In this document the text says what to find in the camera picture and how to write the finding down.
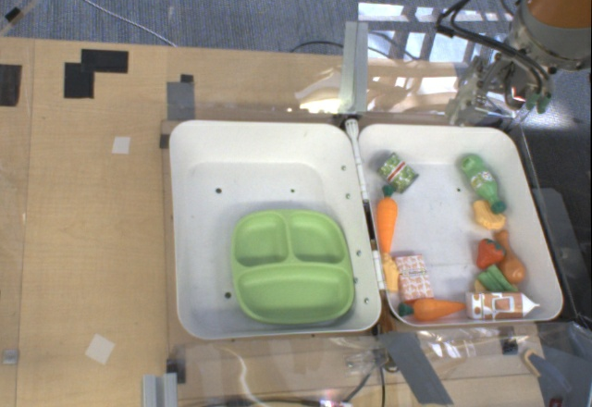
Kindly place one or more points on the white and brown bottle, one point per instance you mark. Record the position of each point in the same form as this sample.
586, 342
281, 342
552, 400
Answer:
497, 305

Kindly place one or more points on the yellow toy pasta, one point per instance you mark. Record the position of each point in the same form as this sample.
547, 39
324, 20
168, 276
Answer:
488, 216

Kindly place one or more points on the thin black and white rod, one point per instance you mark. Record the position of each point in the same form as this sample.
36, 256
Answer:
360, 174

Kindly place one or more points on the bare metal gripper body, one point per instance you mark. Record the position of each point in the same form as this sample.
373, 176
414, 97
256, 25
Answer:
513, 72

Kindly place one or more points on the green bottle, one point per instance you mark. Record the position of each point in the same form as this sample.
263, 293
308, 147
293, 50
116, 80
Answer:
481, 178

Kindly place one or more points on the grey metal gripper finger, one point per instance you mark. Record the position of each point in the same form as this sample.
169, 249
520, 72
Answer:
491, 103
464, 100

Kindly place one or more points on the green toy beans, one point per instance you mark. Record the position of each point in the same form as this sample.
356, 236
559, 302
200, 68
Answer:
496, 280

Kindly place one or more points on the orange carrot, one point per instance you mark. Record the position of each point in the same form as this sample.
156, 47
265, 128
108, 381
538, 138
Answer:
435, 309
387, 218

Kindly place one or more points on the orange patterned carton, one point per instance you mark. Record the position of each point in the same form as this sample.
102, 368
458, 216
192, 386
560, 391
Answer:
414, 278

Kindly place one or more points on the pale wood board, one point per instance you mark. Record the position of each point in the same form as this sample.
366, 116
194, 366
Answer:
277, 86

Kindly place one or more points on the red strawberry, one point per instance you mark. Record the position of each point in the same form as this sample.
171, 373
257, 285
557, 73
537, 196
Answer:
489, 253

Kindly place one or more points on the green can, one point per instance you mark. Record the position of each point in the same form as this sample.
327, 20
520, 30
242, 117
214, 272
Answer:
398, 171

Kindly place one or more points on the yellow toy fries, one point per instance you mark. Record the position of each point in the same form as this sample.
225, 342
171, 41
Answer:
390, 273

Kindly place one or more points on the green divided plate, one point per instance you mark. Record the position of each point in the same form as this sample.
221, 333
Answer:
291, 289

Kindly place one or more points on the white plastic tray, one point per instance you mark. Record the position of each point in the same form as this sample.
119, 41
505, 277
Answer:
203, 257
439, 220

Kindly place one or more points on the brown chicken drumstick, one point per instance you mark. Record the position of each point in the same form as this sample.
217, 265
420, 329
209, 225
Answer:
512, 267

